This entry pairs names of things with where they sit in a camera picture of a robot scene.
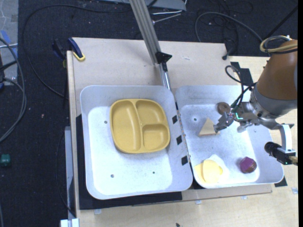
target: black cable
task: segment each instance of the black cable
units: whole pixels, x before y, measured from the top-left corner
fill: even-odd
[[[14,64],[16,64],[16,63],[17,63],[16,61],[9,62],[9,63],[7,63],[7,64],[1,66],[1,67],[0,67],[0,71],[6,70],[8,67],[10,67],[10,66],[12,66],[12,65],[14,65]]]
[[[271,36],[277,29],[279,29],[279,27],[281,27],[281,25],[282,25],[283,23],[285,23],[285,21],[287,21],[287,20],[291,17],[291,15],[293,15],[297,10],[298,10],[298,5],[297,5],[289,14],[287,14],[287,16],[286,16],[285,18],[283,18],[283,19],[281,20],[281,22],[278,23],[277,26],[276,26],[275,28],[273,28],[272,31],[270,31],[270,32],[267,34],[267,36],[264,37],[264,39],[267,39],[268,37],[270,37],[270,36]]]
[[[26,99],[26,94],[25,94],[24,76],[23,76],[23,72],[22,72],[22,68],[20,66],[19,60],[18,60],[16,54],[14,53],[13,49],[11,48],[11,46],[2,38],[0,38],[0,41],[3,42],[8,47],[9,51],[11,52],[12,56],[14,57],[14,59],[17,63],[19,73],[20,73],[20,77],[21,77],[21,81],[22,81],[22,86],[20,86],[18,83],[14,82],[14,81],[12,81],[8,78],[5,78],[5,80],[17,85],[21,89],[22,94],[23,94],[22,104],[21,104],[20,113],[18,115],[18,118],[13,123],[13,125],[0,137],[0,143],[2,143],[14,131],[16,125],[21,121],[23,115],[25,114],[27,99]]]
[[[239,77],[240,80],[237,80],[235,77],[233,77],[229,72],[228,72],[228,68],[231,68]],[[243,96],[244,96],[244,93],[251,89],[252,87],[254,87],[256,85],[256,82],[253,83],[253,84],[246,84],[246,83],[243,83],[242,80],[241,80],[241,73],[239,72],[238,69],[236,69],[235,67],[231,66],[231,65],[228,65],[225,67],[225,72],[226,74],[234,81],[238,82],[241,84],[241,94],[238,96],[238,98],[235,100],[235,102],[237,102],[237,106],[240,106],[240,104],[242,103],[243,101]]]
[[[3,221],[3,214],[2,214],[1,203],[0,203],[0,222],[1,222],[1,227],[4,227],[4,221]]]
[[[222,14],[222,13],[217,13],[217,12],[206,12],[206,13],[203,13],[203,14],[200,14],[197,18],[196,18],[196,21],[195,21],[195,32],[196,32],[196,36],[197,36],[197,39],[199,42],[201,42],[201,39],[199,37],[199,34],[198,34],[198,29],[197,29],[197,24],[198,24],[198,21],[199,19],[202,17],[202,16],[205,16],[207,14],[216,14],[216,15],[220,15],[220,16],[223,16],[223,17],[226,17],[236,23],[238,23],[239,25],[243,26],[244,28],[246,28],[247,30],[249,30],[253,35],[255,35],[261,42],[262,42],[262,38],[254,31],[252,30],[250,27],[248,27],[247,25],[245,25],[244,23],[234,19],[233,17],[230,17],[228,15],[225,15],[225,14]]]
[[[56,152],[56,171],[55,171],[55,176],[56,176],[56,182],[57,182],[57,187],[58,187],[58,192],[59,192],[59,195],[60,195],[60,198],[61,198],[61,201],[63,202],[63,204],[65,205],[65,207],[67,208],[67,210],[73,215],[73,216],[76,216],[75,212],[67,205],[67,203],[65,202],[65,200],[63,199],[63,196],[61,194],[61,191],[60,191],[60,187],[59,187],[59,182],[58,182],[58,153],[59,153],[59,148],[60,148],[60,143],[64,137],[64,134],[65,134],[65,131],[63,131],[60,139],[59,139],[59,142],[58,142],[58,146],[57,146],[57,152]]]
[[[229,17],[233,17],[235,13],[250,14],[253,11],[252,3],[246,0],[241,0],[235,3],[227,3],[226,0],[208,0],[208,1],[212,4],[218,5],[218,12],[227,15]],[[237,5],[243,8],[245,4],[248,4],[249,7],[244,11],[231,9],[231,6],[237,6]],[[227,56],[230,55],[231,53],[237,53],[239,46],[239,35],[238,35],[237,27],[232,21],[230,21],[229,19],[223,16],[216,15],[212,18],[212,20],[209,20],[208,22],[204,22],[204,21],[201,22],[207,26],[220,26],[223,28],[222,29],[223,43],[225,43],[225,46],[228,49],[228,53],[226,53],[223,56],[223,60],[225,60]],[[227,31],[233,31],[236,36],[235,39],[231,39],[230,37],[227,37]]]
[[[56,91],[55,89],[53,89],[52,87],[50,87],[41,77],[40,75],[37,73],[36,69],[34,68],[31,60],[30,60],[30,57],[28,55],[28,51],[27,51],[27,48],[25,46],[25,29],[26,29],[26,26],[30,20],[30,18],[36,14],[37,12],[41,11],[41,10],[44,10],[44,9],[48,9],[48,8],[55,8],[55,7],[67,7],[67,8],[74,8],[74,9],[80,9],[80,10],[84,10],[84,11],[89,11],[89,12],[94,12],[94,13],[124,13],[124,12],[128,12],[128,11],[131,11],[131,9],[127,9],[127,10],[121,10],[121,11],[98,11],[98,10],[93,10],[93,9],[86,9],[86,8],[82,8],[82,7],[78,7],[78,6],[74,6],[74,5],[69,5],[69,4],[54,4],[54,5],[49,5],[49,6],[45,6],[45,7],[42,7],[42,8],[39,8],[37,10],[35,10],[34,12],[32,12],[25,20],[25,23],[24,23],[24,26],[23,26],[23,29],[22,29],[22,37],[21,37],[21,45],[23,47],[23,50],[25,52],[25,55],[27,57],[27,60],[28,60],[28,63],[29,65],[31,66],[33,72],[35,73],[35,75],[37,76],[37,78],[40,80],[40,82],[45,86],[47,87],[49,90],[51,90],[53,93],[57,94],[58,96],[60,97],[63,97],[65,99],[68,100],[68,98],[66,98],[63,94],[59,93],[58,91]]]

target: red onion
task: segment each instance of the red onion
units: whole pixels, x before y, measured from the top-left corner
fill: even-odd
[[[254,159],[251,159],[249,157],[244,157],[240,161],[240,169],[243,173],[251,173],[257,168],[257,163]]]

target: metal plate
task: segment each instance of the metal plate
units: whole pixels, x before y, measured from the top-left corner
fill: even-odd
[[[113,142],[110,107],[120,99],[142,98],[162,106],[169,123],[170,143],[158,152],[126,154]],[[80,94],[86,186],[97,199],[188,189],[193,180],[172,92],[162,86],[89,86]]]
[[[231,104],[240,93],[239,86],[186,86],[176,91],[194,177],[202,187],[221,188],[277,183],[283,179],[281,164],[264,150],[264,145],[272,141],[269,130],[264,126],[250,126],[245,132],[238,133],[239,123],[234,122],[218,135],[198,136],[207,118],[210,118],[214,124],[220,118],[216,104],[219,102]],[[250,94],[247,93],[244,101],[247,101],[249,96]],[[224,182],[203,184],[194,166],[202,163],[212,154],[216,154],[224,161],[230,174]],[[258,167],[253,173],[241,172],[239,162],[244,157],[250,157],[257,162]]]

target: black floor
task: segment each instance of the black floor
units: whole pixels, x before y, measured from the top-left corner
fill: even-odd
[[[200,39],[225,43],[232,55],[267,56],[259,51],[260,38],[273,32],[272,35],[290,35],[297,39],[297,5],[298,0],[189,0],[186,12],[156,23],[155,30],[159,40],[198,42]],[[150,9],[150,12],[157,11],[162,10]],[[195,21],[206,12],[223,13],[250,29],[212,13],[202,15],[198,21],[198,39]],[[166,16],[152,16],[152,19]],[[58,226],[61,219],[67,218],[67,209],[60,199],[55,162],[59,146],[57,176],[65,196],[64,139],[59,141],[69,123],[69,111],[68,101],[50,90],[63,95],[66,80],[66,69],[54,56],[52,42],[59,39],[68,49],[66,40],[72,36],[142,37],[130,6],[110,2],[19,0],[18,22],[18,59],[25,78],[27,107],[13,133],[0,144],[0,153],[10,154],[12,161],[11,167],[0,168],[3,219],[6,227]],[[21,96],[16,87],[6,87],[0,92],[0,135],[17,118]]]

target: cheese wedge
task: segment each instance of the cheese wedge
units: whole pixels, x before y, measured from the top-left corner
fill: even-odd
[[[203,125],[201,131],[199,132],[199,136],[214,135],[218,133],[214,131],[214,122],[210,118],[207,118],[205,124]]]

